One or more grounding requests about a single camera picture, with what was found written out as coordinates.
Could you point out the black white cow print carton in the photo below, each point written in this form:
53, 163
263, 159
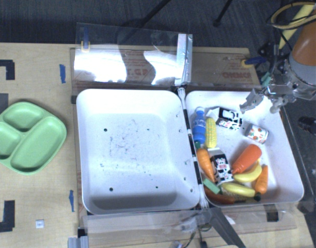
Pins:
222, 168
229, 119

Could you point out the white plastic tray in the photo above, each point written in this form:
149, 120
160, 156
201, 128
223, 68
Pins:
137, 151
279, 159

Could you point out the green block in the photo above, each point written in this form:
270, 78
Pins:
211, 186

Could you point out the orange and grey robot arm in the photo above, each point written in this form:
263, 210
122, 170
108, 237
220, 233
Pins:
306, 43

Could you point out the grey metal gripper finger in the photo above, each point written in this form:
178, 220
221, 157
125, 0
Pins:
276, 106
252, 99

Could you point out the orange carrot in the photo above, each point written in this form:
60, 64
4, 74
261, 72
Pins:
205, 163
262, 181

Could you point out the yellow banana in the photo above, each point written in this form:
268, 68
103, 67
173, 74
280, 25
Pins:
249, 176
239, 189

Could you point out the red brown sausage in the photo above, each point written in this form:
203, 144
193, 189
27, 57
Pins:
220, 198

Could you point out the green divided plate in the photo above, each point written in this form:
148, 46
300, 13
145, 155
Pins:
29, 138

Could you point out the blue plastic bottle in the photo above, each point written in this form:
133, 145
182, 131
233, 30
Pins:
198, 128

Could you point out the orange squeeze bottle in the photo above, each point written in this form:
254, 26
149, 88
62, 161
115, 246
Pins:
247, 157

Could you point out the yellow corn cob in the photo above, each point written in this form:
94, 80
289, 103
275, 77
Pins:
211, 133

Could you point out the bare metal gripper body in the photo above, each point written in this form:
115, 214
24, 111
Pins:
289, 88

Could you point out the white can with orange print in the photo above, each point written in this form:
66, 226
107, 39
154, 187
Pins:
257, 134

